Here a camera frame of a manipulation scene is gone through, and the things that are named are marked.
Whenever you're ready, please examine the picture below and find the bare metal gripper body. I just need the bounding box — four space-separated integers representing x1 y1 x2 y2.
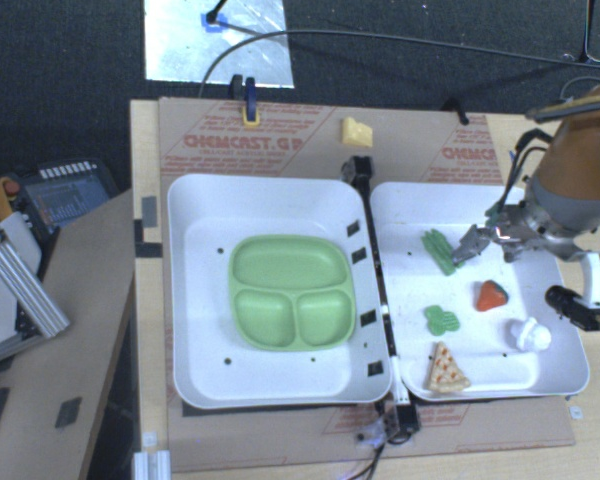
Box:
485 203 589 262

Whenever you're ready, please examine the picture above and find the green bean bundle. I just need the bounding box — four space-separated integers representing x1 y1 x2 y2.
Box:
420 228 466 277

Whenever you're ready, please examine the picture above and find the red strawberry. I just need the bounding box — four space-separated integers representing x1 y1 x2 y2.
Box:
475 280 510 313

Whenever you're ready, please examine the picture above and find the white plastic tray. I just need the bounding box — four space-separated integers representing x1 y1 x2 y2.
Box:
167 172 394 410
369 181 592 402

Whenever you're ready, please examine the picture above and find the green broccoli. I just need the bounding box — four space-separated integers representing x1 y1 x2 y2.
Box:
423 304 462 339

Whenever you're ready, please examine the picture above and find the white garlic bulb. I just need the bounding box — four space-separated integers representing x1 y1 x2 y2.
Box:
507 316 553 353

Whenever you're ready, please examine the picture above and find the thin black and white rod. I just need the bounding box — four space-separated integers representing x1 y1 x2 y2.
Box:
358 177 409 405

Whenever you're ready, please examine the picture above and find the pizza slice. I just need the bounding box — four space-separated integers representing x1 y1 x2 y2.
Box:
426 341 472 395

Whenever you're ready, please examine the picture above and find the yellow cheese wedge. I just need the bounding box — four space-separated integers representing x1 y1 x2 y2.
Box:
340 116 374 148

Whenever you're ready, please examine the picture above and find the green divided plate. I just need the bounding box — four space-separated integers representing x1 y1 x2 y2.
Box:
228 234 357 353

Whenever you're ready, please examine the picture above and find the brown cardboard board red print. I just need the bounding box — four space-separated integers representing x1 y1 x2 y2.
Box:
157 96 577 474

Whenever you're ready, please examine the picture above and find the black cylinder on white bracket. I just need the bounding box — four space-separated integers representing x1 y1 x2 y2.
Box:
544 250 600 333

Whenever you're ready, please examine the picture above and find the black block with thin wires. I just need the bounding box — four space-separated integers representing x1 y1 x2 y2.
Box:
381 401 422 445
341 155 377 187

